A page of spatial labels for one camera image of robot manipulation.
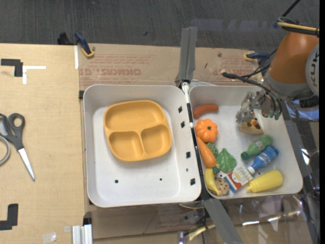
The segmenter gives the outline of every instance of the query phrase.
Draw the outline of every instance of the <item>yellow banana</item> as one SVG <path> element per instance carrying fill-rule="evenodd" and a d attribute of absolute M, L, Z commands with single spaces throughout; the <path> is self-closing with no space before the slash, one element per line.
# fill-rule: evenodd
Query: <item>yellow banana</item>
<path fill-rule="evenodd" d="M 205 169 L 205 172 L 204 172 L 204 180 L 205 180 L 205 184 L 206 184 L 207 188 L 210 191 L 213 191 L 217 195 L 221 195 L 220 190 L 218 190 L 217 186 L 215 185 L 215 182 L 214 182 L 214 173 L 213 173 L 213 169 L 212 168 Z"/>

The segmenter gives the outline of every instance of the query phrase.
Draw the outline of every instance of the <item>scissors handle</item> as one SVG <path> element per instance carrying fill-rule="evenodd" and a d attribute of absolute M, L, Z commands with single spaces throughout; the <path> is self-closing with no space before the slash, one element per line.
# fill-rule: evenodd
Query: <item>scissors handle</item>
<path fill-rule="evenodd" d="M 7 130 L 6 135 L 2 133 L 0 133 L 0 135 L 12 142 L 17 150 L 24 148 L 24 145 L 22 143 L 22 130 L 25 126 L 24 116 L 18 113 L 13 113 L 9 117 L 0 114 L 0 117 L 2 117 L 5 129 Z M 16 118 L 21 120 L 21 124 L 19 126 L 15 125 Z"/>

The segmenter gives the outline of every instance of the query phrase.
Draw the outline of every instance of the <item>pizza slice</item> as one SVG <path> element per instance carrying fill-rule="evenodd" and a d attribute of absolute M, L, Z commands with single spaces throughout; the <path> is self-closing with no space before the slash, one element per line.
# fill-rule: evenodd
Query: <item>pizza slice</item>
<path fill-rule="evenodd" d="M 248 135 L 262 135 L 264 134 L 264 131 L 261 127 L 261 125 L 259 124 L 259 121 L 257 120 L 257 118 L 255 117 L 254 114 L 254 118 L 245 121 L 244 123 L 242 123 L 239 126 L 239 131 L 248 134 Z"/>

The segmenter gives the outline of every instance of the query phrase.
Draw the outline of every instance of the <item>orange pumpkin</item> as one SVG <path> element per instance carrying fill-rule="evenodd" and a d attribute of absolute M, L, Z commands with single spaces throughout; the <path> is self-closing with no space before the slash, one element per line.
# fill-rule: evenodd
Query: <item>orange pumpkin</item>
<path fill-rule="evenodd" d="M 195 133 L 203 142 L 213 143 L 217 139 L 218 126 L 210 119 L 200 119 L 195 126 Z"/>

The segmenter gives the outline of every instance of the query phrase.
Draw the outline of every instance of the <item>yellow bottle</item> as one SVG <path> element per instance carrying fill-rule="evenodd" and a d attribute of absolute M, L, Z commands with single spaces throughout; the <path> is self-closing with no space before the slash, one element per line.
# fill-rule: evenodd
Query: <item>yellow bottle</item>
<path fill-rule="evenodd" d="M 282 185 L 283 176 L 278 170 L 271 170 L 249 182 L 247 191 L 258 193 Z"/>

